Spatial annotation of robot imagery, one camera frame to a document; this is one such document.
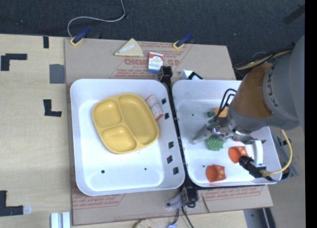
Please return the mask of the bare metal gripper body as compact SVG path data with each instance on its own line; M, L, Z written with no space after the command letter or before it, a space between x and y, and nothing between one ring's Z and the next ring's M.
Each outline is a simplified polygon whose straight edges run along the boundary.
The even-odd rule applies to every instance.
M219 139L222 140L232 138L233 140L240 141L242 143L248 143L251 140L251 136L249 134L241 133L235 128L229 128L226 119L211 119L210 131L212 135L216 135Z

